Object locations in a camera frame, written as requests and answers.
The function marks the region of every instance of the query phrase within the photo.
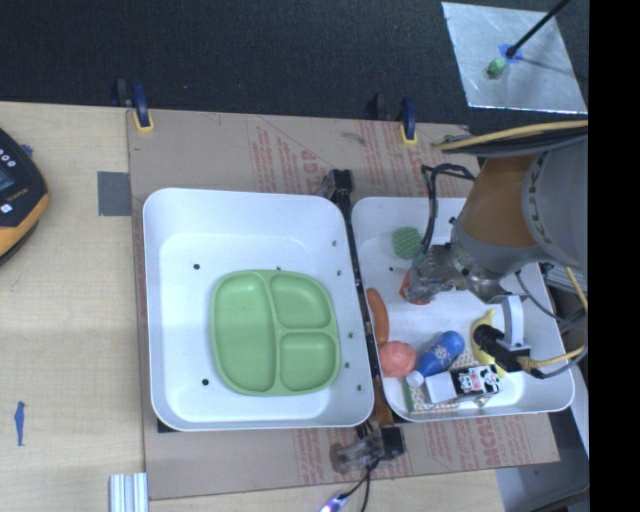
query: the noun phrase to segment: gray tape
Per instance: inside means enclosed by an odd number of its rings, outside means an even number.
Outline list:
[[[98,215],[131,215],[129,173],[98,171]]]

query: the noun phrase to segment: yellow object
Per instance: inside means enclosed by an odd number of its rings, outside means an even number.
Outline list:
[[[495,358],[482,350],[473,339],[473,333],[478,327],[480,327],[481,325],[492,325],[491,319],[494,316],[496,316],[496,310],[490,309],[484,314],[484,316],[478,318],[471,324],[471,348],[473,349],[473,355],[476,357],[480,364],[494,364],[496,366],[496,370],[498,371],[498,377],[502,378],[506,375],[506,372],[500,367],[500,365],[496,364]]]
[[[146,132],[152,132],[153,129],[155,128],[155,125],[153,124],[153,117],[151,117],[151,112],[147,112],[149,114],[149,126],[142,126],[140,124],[140,119],[138,118],[138,112],[136,112],[135,110],[133,111],[133,121],[136,123],[136,129],[139,132],[142,133],[146,133]]]
[[[413,139],[407,139],[407,134],[404,131],[403,124],[400,124],[400,136],[402,137],[402,143],[405,146],[413,146],[418,142],[418,132],[413,135]]]
[[[573,270],[571,270],[570,267],[566,267],[565,271],[567,272],[567,276],[569,276],[569,279],[571,280],[571,284],[573,284],[573,287],[576,289],[576,294],[578,295],[578,298],[580,299],[580,302],[582,303],[582,307],[584,308],[584,312],[588,314],[589,313],[589,302],[587,301],[587,298],[584,296],[584,292],[582,291],[582,288],[580,288],[580,285],[578,284],[578,280],[576,279],[576,276],[573,273]]]
[[[530,126],[511,128],[509,130],[503,130],[500,132],[487,133],[485,135],[479,135],[476,137],[469,137],[468,139],[457,140],[455,142],[447,142],[447,140],[444,139],[441,142],[431,144],[431,146],[434,149],[438,149],[440,151],[450,151],[453,149],[462,149],[467,146],[474,146],[476,144],[482,144],[485,142],[494,142],[496,140],[510,139],[513,137],[531,137],[533,135],[539,135],[545,132],[568,130],[572,128],[583,128],[585,126],[589,126],[588,121],[561,121],[558,123],[534,124]]]
[[[0,227],[0,256],[7,254],[23,236],[25,236],[49,205],[49,192],[42,196],[38,204],[29,212],[24,220],[15,228]]]
[[[531,368],[542,368],[544,366],[549,366],[550,364],[560,363],[562,361],[566,361],[567,359],[572,359],[582,354],[585,348],[587,348],[586,345],[582,345],[581,347],[578,347],[577,349],[572,350],[571,352],[568,352],[566,354],[561,354],[559,356],[552,357],[550,359],[543,359],[542,361],[531,359],[530,357],[526,357],[526,356],[516,357],[516,361],[518,361],[518,364],[523,370],[527,371],[527,370],[530,370]]]

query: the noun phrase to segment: wooden table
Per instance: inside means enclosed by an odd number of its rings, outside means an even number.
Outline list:
[[[97,175],[128,172],[125,110],[0,103],[51,203],[0,267],[0,510],[109,510],[145,470],[131,219],[98,213]],[[14,413],[24,402],[23,446]],[[344,484],[156,501],[151,511],[316,511]],[[362,494],[345,510],[359,510]],[[495,472],[375,481],[367,510],[502,510]]]

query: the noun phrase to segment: metal plate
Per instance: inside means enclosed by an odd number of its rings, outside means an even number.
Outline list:
[[[448,2],[442,6],[470,107],[587,113],[555,18],[507,60],[500,78],[490,79],[489,63],[504,56],[546,13]]]

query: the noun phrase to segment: black carpet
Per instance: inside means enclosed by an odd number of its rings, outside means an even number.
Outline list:
[[[547,12],[557,0],[460,3]],[[382,92],[394,117],[408,96],[419,122],[476,134],[581,117],[468,107],[435,0],[3,4],[3,101],[108,106],[115,80],[137,77],[151,108],[362,118]],[[588,105],[589,1],[556,20]]]

